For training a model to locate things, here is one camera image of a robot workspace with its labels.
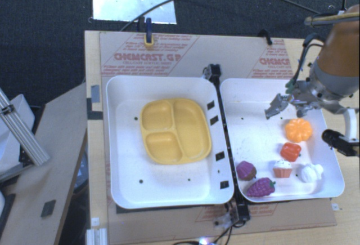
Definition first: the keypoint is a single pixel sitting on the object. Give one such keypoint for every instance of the yellow divided plate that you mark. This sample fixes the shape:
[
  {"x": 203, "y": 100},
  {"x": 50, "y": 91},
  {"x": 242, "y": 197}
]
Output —
[{"x": 175, "y": 131}]

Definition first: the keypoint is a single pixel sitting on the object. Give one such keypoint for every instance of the orange toy pumpkin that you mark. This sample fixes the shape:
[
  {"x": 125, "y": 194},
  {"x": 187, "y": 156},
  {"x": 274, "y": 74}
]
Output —
[{"x": 298, "y": 129}]

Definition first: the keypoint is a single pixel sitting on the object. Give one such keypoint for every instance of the white toy garlic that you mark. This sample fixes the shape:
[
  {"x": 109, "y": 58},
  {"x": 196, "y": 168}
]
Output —
[{"x": 310, "y": 172}]

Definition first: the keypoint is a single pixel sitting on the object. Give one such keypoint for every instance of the thin black rod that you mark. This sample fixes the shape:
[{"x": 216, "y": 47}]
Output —
[{"x": 225, "y": 131}]

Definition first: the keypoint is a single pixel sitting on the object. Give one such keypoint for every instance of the pink and white toy cupcake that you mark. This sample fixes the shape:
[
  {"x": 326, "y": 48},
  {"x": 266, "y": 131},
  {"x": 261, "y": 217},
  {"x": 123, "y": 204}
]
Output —
[{"x": 283, "y": 168}]

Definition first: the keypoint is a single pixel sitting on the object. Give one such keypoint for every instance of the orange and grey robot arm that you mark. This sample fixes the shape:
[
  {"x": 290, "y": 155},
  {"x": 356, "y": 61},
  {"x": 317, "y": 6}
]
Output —
[{"x": 340, "y": 49}]

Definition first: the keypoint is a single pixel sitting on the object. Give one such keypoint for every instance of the red toy bell pepper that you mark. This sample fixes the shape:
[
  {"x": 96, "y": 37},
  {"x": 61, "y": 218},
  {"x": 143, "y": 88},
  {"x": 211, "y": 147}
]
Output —
[{"x": 291, "y": 151}]

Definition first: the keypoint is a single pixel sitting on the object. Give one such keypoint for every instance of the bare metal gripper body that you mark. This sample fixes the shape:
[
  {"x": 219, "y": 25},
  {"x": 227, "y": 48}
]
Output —
[{"x": 315, "y": 94}]

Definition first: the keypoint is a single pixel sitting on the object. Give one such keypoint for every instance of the brown cardboard board red print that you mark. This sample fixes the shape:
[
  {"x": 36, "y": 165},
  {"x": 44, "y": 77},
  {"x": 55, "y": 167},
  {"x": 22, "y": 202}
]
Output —
[{"x": 180, "y": 55}]

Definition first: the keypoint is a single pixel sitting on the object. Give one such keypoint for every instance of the black cylinder on white bracket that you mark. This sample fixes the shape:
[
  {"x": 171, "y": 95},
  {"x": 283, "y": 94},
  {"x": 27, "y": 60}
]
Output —
[{"x": 339, "y": 138}]

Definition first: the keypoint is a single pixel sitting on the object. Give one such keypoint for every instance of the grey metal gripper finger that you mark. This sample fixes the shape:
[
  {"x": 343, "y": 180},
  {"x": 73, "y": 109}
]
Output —
[
  {"x": 303, "y": 111},
  {"x": 277, "y": 106}
]

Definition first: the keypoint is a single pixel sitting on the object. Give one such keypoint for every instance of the white plastic tray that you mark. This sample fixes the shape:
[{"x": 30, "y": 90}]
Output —
[
  {"x": 258, "y": 137},
  {"x": 157, "y": 182}
]

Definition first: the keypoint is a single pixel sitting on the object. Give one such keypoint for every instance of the purple toy grapes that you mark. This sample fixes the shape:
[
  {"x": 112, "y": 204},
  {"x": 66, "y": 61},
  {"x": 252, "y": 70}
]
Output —
[{"x": 261, "y": 187}]

